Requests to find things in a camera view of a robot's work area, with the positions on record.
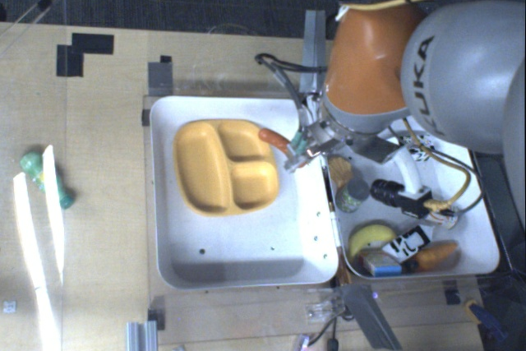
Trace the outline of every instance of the black cable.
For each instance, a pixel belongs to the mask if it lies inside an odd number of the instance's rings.
[[[391,125],[389,125],[387,127],[389,129],[389,132],[391,132],[391,135],[394,136],[394,139],[398,142],[398,145],[399,146],[404,146],[404,144],[402,143],[402,141],[399,139],[399,136],[398,134],[395,132],[395,130],[393,129],[393,127]]]
[[[309,341],[309,347],[314,345],[316,342],[320,340],[320,338],[323,336],[323,334],[330,328],[330,325],[336,322],[336,319],[338,319],[338,316],[333,316],[326,324],[323,326],[323,329],[320,331],[320,333],[314,338]]]
[[[323,326],[323,328],[321,329],[320,333],[318,335],[316,335],[316,337],[314,339],[311,339],[309,341],[309,345],[308,346],[311,347],[316,342],[318,342],[320,340],[320,338],[323,336],[323,334],[330,328],[330,325],[332,325],[333,323],[334,323],[334,327],[333,327],[332,335],[333,335],[333,339],[334,339],[335,336],[336,336],[336,319],[338,319],[338,317],[341,317],[345,321],[352,321],[352,320],[354,320],[353,314],[347,308],[345,308],[345,310],[343,310],[341,313],[337,314],[336,316],[331,317],[329,319],[329,321],[327,321],[325,326]]]
[[[332,338],[327,341],[327,351],[338,351],[339,343],[336,339],[336,323],[338,322],[338,317],[335,319],[335,323],[332,325]]]
[[[391,134],[398,140],[398,135],[393,130],[393,128],[391,126],[389,126],[388,129],[390,130]],[[468,212],[469,210],[473,209],[475,206],[477,206],[478,203],[484,198],[484,191],[485,191],[484,183],[482,182],[482,178],[481,178],[480,174],[478,173],[478,171],[476,169],[474,169],[473,167],[471,167],[470,165],[467,165],[464,161],[461,161],[460,159],[457,159],[457,158],[455,158],[455,157],[453,157],[453,156],[451,156],[449,154],[446,154],[445,152],[433,149],[433,154],[440,155],[441,157],[446,158],[449,161],[452,161],[455,164],[460,165],[461,167],[464,167],[469,172],[471,172],[472,175],[475,176],[475,178],[478,181],[478,186],[480,187],[480,194],[477,196],[477,199],[475,199],[471,204],[469,204],[465,208],[457,210],[455,213],[456,214],[463,214],[463,213]]]
[[[276,78],[279,82],[283,85],[283,87],[288,91],[290,96],[292,97],[294,103],[296,104],[296,109],[301,110],[302,109],[302,99],[299,96],[298,91],[294,87],[293,83],[288,78],[287,74],[284,72],[284,70],[280,67],[275,66],[271,62],[267,62],[265,59],[268,58],[270,55],[267,53],[258,54],[254,57],[254,60],[256,60],[257,63],[266,66],[268,69],[274,73]]]
[[[309,66],[298,65],[296,63],[285,62],[284,60],[279,60],[276,56],[273,56],[272,54],[268,54],[268,53],[260,53],[256,55],[254,59],[258,63],[262,63],[264,61],[271,61],[272,64],[274,64],[275,66],[277,65],[282,70],[290,71],[290,72],[321,73],[321,72],[327,71],[327,67],[325,66],[309,67]]]

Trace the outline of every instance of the white tray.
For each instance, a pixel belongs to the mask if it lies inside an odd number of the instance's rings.
[[[409,118],[409,121],[414,130],[422,130],[414,119]],[[397,132],[406,132],[401,120],[393,122],[391,126]],[[391,141],[395,141],[388,131],[381,133],[380,136],[385,139],[391,138]],[[430,139],[437,150],[472,165],[466,148],[442,141],[433,136],[430,136]],[[369,185],[378,178],[404,183],[399,167],[394,160],[379,165],[360,155],[353,155],[351,163],[354,171],[360,173]],[[464,183],[464,175],[460,171],[437,163],[434,159],[418,161],[415,164],[422,184],[431,188],[433,197],[436,199],[449,199]],[[477,179],[472,177],[468,190],[455,202],[455,205],[459,208],[464,208],[477,199],[479,193],[480,188]],[[336,213],[342,244],[345,247],[348,245],[349,234],[357,228],[372,222],[388,224],[397,233],[404,233],[419,222],[418,219],[402,214],[400,209],[383,205],[371,197],[364,201],[358,210],[352,214],[347,214],[340,210],[337,210]],[[397,276],[395,279],[484,275],[493,272],[499,265],[499,247],[484,201],[480,201],[473,209],[461,215],[458,223],[452,229],[436,226],[432,241],[445,240],[453,240],[459,244],[458,251],[454,254],[453,259],[449,259],[444,265],[438,266],[433,271]],[[356,268],[353,268],[351,265],[349,267],[357,275],[363,276],[363,273],[357,271]],[[365,275],[365,278],[379,279],[368,275]]]
[[[298,114],[288,99],[165,97],[151,109],[157,263],[176,289],[320,284],[338,266],[321,162],[289,174],[273,148],[279,195],[263,210],[208,217],[192,211],[173,169],[173,137],[194,120],[246,119],[292,137]]]

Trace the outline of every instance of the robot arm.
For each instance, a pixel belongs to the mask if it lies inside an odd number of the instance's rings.
[[[524,226],[524,0],[458,2],[427,17],[405,3],[344,14],[307,147],[289,148],[288,169],[340,145],[385,162],[397,147],[376,135],[411,114],[433,136],[504,154]]]

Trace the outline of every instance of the power cord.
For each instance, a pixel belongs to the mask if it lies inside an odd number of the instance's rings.
[[[388,126],[387,127],[391,133],[391,135],[393,135],[393,137],[395,138],[395,140],[397,140],[398,144],[400,146],[404,146],[404,144],[399,140],[399,134],[393,129],[392,126]],[[471,203],[469,204],[468,206],[464,207],[464,208],[461,208],[457,211],[455,211],[455,213],[457,215],[460,215],[460,214],[463,214],[465,212],[468,212],[469,210],[473,209],[475,206],[478,205],[478,203],[484,198],[484,192],[485,192],[485,188],[484,188],[484,183],[482,181],[482,177],[480,176],[480,174],[478,173],[478,171],[476,169],[474,169],[472,166],[470,165],[467,165],[464,161],[461,161],[460,159],[457,159],[449,154],[446,154],[445,152],[442,152],[440,150],[435,150],[433,149],[432,150],[432,153],[434,155],[439,155],[441,156],[442,158],[445,158],[445,159],[448,159],[449,161],[459,165],[460,167],[464,167],[466,170],[470,171],[471,174],[477,179],[478,181],[478,186],[480,187],[480,193],[479,195],[477,196],[477,198]]]
[[[308,346],[311,347],[312,345],[317,343],[321,339],[321,337],[325,334],[325,332],[331,326],[333,326],[332,338],[330,338],[327,341],[327,351],[338,351],[339,343],[338,343],[338,340],[336,339],[336,323],[339,317],[341,317],[345,321],[352,321],[354,319],[353,314],[347,308],[345,308],[345,310],[343,310],[341,313],[337,314],[336,316],[331,317],[327,321],[327,323],[325,323],[325,326],[323,326],[320,333],[309,341]]]
[[[288,91],[298,112],[302,109],[302,99],[299,96],[298,91],[294,87],[293,83],[288,78],[284,71],[284,66],[276,64],[276,58],[268,53],[260,53],[254,57],[254,60],[260,65],[267,67],[279,81],[279,83]]]
[[[261,63],[263,61],[272,63],[275,67],[279,67],[283,71],[299,72],[299,73],[322,73],[322,72],[327,71],[326,66],[309,67],[309,66],[298,65],[296,63],[285,62],[284,60],[279,60],[276,56],[273,56],[272,54],[268,54],[268,53],[259,53],[254,59],[258,63]]]
[[[418,146],[421,150],[423,150],[426,154],[428,154],[431,158],[433,158],[435,161],[438,161],[439,163],[443,165],[447,165],[448,167],[451,167],[452,169],[457,169],[460,172],[462,172],[465,176],[464,184],[462,187],[447,201],[438,201],[436,199],[429,199],[424,202],[424,206],[428,208],[431,212],[439,212],[441,210],[448,210],[451,208],[451,206],[466,192],[468,189],[469,183],[471,182],[471,174],[467,169],[464,168],[462,165],[457,165],[454,163],[451,163],[449,161],[446,161],[445,159],[440,158],[438,155],[435,155],[433,151],[431,151],[429,148],[424,146],[420,140],[418,139],[418,136],[414,133],[413,129],[409,125],[409,122],[407,119],[403,119],[404,125],[407,128],[409,135],[411,135],[411,138],[413,139],[413,142],[415,145]]]

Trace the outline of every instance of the blue object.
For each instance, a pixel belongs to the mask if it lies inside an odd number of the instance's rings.
[[[402,274],[402,266],[381,266],[375,269],[374,276],[396,276]]]
[[[477,304],[469,306],[469,311],[491,332],[497,342],[508,337],[508,333],[502,330],[502,325],[490,312]]]

